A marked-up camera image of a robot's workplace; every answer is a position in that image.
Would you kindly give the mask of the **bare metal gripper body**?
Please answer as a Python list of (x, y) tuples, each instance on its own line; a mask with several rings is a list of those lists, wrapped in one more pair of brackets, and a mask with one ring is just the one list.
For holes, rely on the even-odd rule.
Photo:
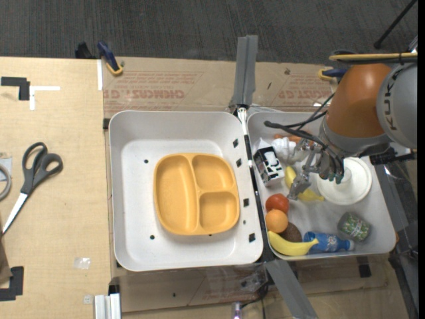
[(309, 140), (300, 140), (294, 149), (293, 157), (302, 163), (297, 178), (309, 182), (311, 173), (321, 179), (342, 182), (344, 178), (343, 159), (327, 146)]

